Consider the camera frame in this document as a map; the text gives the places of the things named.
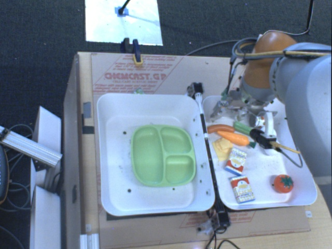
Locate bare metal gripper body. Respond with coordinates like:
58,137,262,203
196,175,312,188
221,88,272,114

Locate green toy vegetable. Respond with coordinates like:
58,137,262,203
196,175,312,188
232,121,254,135

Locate orange sausage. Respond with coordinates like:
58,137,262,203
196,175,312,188
206,123,236,134

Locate orange carrot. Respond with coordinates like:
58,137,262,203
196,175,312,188
217,130,257,149

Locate thin black and white rod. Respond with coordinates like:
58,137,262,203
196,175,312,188
195,92,226,213

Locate yellow cheese slice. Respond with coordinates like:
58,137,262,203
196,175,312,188
212,137,234,162

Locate red white blue carton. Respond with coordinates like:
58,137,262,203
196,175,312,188
229,175,256,204
224,147,247,177

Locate white plastic tray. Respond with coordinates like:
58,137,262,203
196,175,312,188
202,94,319,211
96,92,216,217

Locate orange tomato with green top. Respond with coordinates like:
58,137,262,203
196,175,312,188
273,174,295,194

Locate green divided plate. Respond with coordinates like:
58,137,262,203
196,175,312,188
130,124,197,187

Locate brown cardboard board red print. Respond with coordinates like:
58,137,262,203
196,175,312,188
90,52,312,243

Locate black cylinder on white bracket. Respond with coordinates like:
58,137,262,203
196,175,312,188
250,111,278,150

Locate black block with thin wires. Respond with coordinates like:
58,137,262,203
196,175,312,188
187,81,205,97
216,210,231,229

